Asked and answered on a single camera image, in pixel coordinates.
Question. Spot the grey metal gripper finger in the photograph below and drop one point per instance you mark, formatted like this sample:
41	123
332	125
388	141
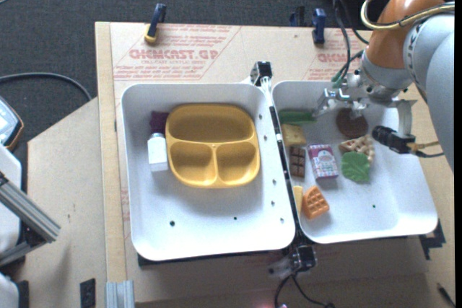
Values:
325	105
356	108

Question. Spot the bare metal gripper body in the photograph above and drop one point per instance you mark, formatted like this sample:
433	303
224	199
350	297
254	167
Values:
352	89

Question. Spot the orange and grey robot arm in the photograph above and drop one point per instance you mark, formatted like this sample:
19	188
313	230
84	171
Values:
429	57

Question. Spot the brown round biscuit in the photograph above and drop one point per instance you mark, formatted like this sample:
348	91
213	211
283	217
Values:
352	126

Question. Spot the green pea pod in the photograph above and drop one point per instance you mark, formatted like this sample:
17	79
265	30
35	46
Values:
294	116

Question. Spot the lattice pie slice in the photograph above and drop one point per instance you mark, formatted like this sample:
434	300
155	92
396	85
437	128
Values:
359	145

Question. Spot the pink and white carton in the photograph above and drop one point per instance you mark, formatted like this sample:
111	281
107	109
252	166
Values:
323	162

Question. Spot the green lettuce leaf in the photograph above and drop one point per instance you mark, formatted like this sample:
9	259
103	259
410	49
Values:
356	167

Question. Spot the brown chocolate bar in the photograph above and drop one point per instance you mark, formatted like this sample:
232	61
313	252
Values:
297	161

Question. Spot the pale yellow cheese slice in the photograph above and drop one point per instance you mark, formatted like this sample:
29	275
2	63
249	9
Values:
298	198

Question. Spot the white plastic tray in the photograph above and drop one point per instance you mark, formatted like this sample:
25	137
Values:
202	213
393	198

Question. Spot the orange waffle wedge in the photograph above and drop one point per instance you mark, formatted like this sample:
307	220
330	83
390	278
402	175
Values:
315	202

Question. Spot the yellow divided plate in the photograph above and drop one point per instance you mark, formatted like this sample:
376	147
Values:
213	144

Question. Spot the brown cardboard board red print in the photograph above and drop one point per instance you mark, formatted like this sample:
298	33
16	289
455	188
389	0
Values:
216	47

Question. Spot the dark purple toy food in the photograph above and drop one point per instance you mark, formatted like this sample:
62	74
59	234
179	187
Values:
158	120

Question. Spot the white plastic bottle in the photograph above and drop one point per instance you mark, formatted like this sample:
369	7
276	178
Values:
157	153

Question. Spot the black cylinder on white bracket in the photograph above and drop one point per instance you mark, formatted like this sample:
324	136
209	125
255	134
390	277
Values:
393	138

